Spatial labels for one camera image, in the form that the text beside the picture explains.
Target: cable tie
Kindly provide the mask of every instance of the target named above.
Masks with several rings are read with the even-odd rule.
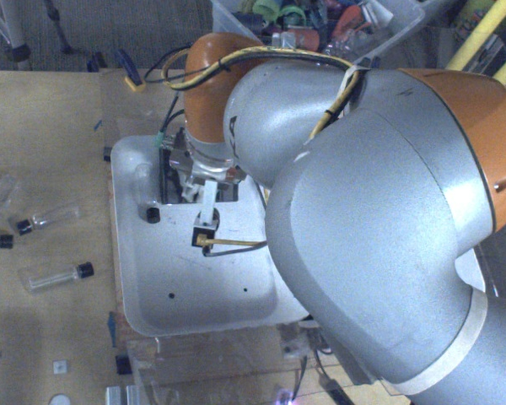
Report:
[[[222,68],[223,70],[227,71],[227,72],[230,72],[230,67],[227,66],[226,64],[222,64],[221,63],[221,59],[218,60],[218,63],[219,63],[219,67]]]

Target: sink basin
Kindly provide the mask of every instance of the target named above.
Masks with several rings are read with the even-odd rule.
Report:
[[[191,246],[201,204],[160,204],[161,220],[141,218],[134,172],[159,169],[153,137],[127,137],[112,149],[116,235],[126,319],[144,336],[214,332],[298,321],[308,315],[279,275],[267,247],[205,257]],[[159,179],[154,172],[154,184]],[[255,182],[239,185],[236,202],[217,202],[216,238],[265,240],[264,207]],[[236,249],[216,246],[214,251]]]

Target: wire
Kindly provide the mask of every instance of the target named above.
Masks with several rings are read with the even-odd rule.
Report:
[[[178,102],[179,94],[180,94],[179,92],[176,92],[175,97],[172,99],[172,102],[170,102],[170,107],[169,107],[169,110],[167,111],[167,116],[163,120],[163,125],[161,125],[161,129],[159,129],[160,132],[162,132],[164,130],[165,125],[169,124],[168,120],[170,119],[170,115],[172,114],[172,111],[175,109],[176,102]]]
[[[319,357],[319,351],[318,351],[318,349],[315,349],[313,351],[313,355],[315,356],[315,360],[317,362],[317,365],[319,366],[319,369],[322,371],[322,373],[324,374],[324,376],[326,378],[330,378],[330,376],[326,373],[326,370],[324,369],[324,366],[320,362],[320,357]]]
[[[354,75],[351,77],[351,81],[350,83],[348,83],[348,86],[337,97],[336,101],[332,104],[332,106],[324,112],[320,120],[317,122],[317,124],[310,133],[310,139],[313,139],[315,135],[317,135],[320,131],[322,131],[322,129],[325,128],[329,120],[341,114],[343,108],[345,108],[345,105],[348,102],[350,94],[354,90],[356,84],[358,84],[359,79],[360,79],[360,72],[356,71]]]
[[[171,58],[167,60],[163,68],[161,69],[162,78],[164,84],[174,90],[189,90],[197,87],[198,85],[208,81],[223,70],[230,70],[229,67],[240,62],[245,62],[251,59],[266,59],[266,58],[282,58],[292,60],[305,60],[317,63],[326,63],[337,68],[349,69],[353,64],[347,60],[343,60],[339,57],[327,56],[326,54],[320,54],[312,51],[298,50],[293,48],[275,48],[272,46],[252,46],[250,48],[244,48],[242,50],[235,51],[227,56],[219,59],[209,68],[204,70],[196,77],[185,81],[183,83],[172,84],[168,81],[170,66],[178,60],[180,57],[187,55],[189,50],[184,49],[176,52]]]
[[[181,73],[180,75],[173,75],[172,77],[167,77],[167,81],[174,81],[175,79],[178,79],[178,78],[184,78],[184,77],[188,77],[190,75],[195,75],[196,73],[200,73],[202,71],[205,71],[208,68],[209,68],[209,66],[205,66],[205,67],[201,67],[200,69],[197,69],[196,71]]]
[[[259,193],[259,198],[261,199],[262,207],[266,210],[266,196],[262,192],[261,185],[259,185],[257,182],[255,182],[255,187],[256,187],[257,192]]]
[[[200,246],[211,245],[235,245],[235,246],[256,246],[265,241],[243,241],[243,240],[225,240],[225,239],[207,239],[203,234],[196,238],[196,243]]]
[[[177,117],[177,116],[181,116],[182,114],[184,114],[184,110],[179,110],[177,112],[175,112],[172,116],[170,116],[168,119],[165,120],[165,122],[163,123],[163,126],[161,127],[160,129],[160,132],[162,132],[164,135],[165,133],[167,132],[167,127],[169,127],[169,124]]]
[[[266,244],[267,243],[265,241],[262,241],[258,245],[249,246],[249,247],[245,247],[245,248],[242,248],[242,249],[233,249],[232,251],[223,251],[223,252],[210,252],[210,246],[204,246],[202,248],[202,254],[205,257],[209,257],[209,256],[210,257],[223,257],[225,255],[233,255],[235,253],[243,253],[243,252],[256,251],[257,249],[261,249],[264,246],[266,246]]]
[[[324,366],[320,362],[319,352],[317,348],[313,351],[313,355],[315,356],[317,366],[322,371],[322,375],[320,377],[322,376],[325,377],[324,381],[321,381],[320,383],[321,385],[323,385],[328,395],[330,395],[330,397],[334,400],[334,402],[339,405],[354,405],[354,402],[345,393],[345,391],[343,391],[343,389],[337,383],[337,381],[330,378],[330,376],[326,373]]]
[[[271,46],[252,46],[250,48],[244,48],[242,50],[235,51],[227,56],[219,59],[218,62],[214,63],[210,67],[204,69],[201,73],[192,79],[183,81],[181,83],[171,83],[169,80],[169,69],[170,66],[179,58],[187,55],[189,49],[183,49],[176,52],[170,57],[163,68],[161,69],[162,79],[165,85],[171,89],[186,91],[194,89],[195,87],[205,83],[210,78],[213,78],[223,70],[229,71],[230,66],[244,62],[250,59],[266,59],[266,58],[282,58],[282,59],[293,59],[293,60],[305,60],[309,62],[325,63],[336,68],[348,70],[353,64],[339,57],[327,56],[312,51],[298,50],[293,48],[274,48]],[[309,139],[312,139],[322,129],[326,127],[328,122],[341,114],[345,108],[350,95],[358,84],[360,79],[360,71],[356,71],[351,77],[351,81],[348,86],[342,91],[342,93],[336,98],[331,107],[324,112],[321,119],[316,123],[315,127],[310,133]]]
[[[150,73],[152,73],[155,68],[157,66],[159,66],[163,60],[165,60],[166,58],[168,58],[169,56],[171,56],[172,54],[178,52],[178,51],[182,51],[184,49],[187,49],[187,48],[191,48],[191,43],[188,43],[186,45],[183,45],[183,46],[179,46],[178,48],[174,48],[170,51],[167,51],[145,74],[144,74],[144,81],[146,81],[147,83],[152,83],[152,84],[156,84],[156,83],[163,83],[163,79],[160,78],[160,79],[148,79],[148,76],[150,75]]]
[[[298,382],[296,383],[296,386],[294,387],[294,391],[293,391],[293,398],[291,400],[291,402],[294,401],[294,399],[296,399],[296,396],[298,396],[298,391],[300,389],[300,385],[302,384],[302,380],[304,379],[304,375],[305,375],[305,368],[307,367],[307,355],[304,356],[304,358],[302,359],[302,365],[301,365],[301,373],[300,373],[300,377],[298,379]]]

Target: blue clip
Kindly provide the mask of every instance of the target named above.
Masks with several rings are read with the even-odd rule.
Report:
[[[133,60],[127,53],[122,49],[116,50],[116,59],[118,60],[118,64],[127,71],[127,76],[125,78],[126,84],[129,85],[133,91],[143,90],[146,84],[139,75],[135,63],[133,63]]]

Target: plastic storage bin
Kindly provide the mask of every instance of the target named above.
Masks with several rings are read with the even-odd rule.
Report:
[[[213,31],[228,31],[255,38],[243,26],[233,12],[237,12],[242,0],[210,0],[213,6]],[[360,56],[380,57],[391,47],[416,32],[425,19],[425,12],[416,0],[366,0],[373,4],[377,14],[387,22],[390,38],[378,44],[372,51]]]
[[[255,35],[243,26],[233,12],[237,12],[242,0],[210,0],[213,12],[213,31],[229,31],[255,38]],[[363,57],[381,57],[390,48],[399,44],[416,33],[435,16],[450,8],[458,0],[367,0],[380,8],[384,14],[390,15],[388,23],[390,38],[379,43]]]

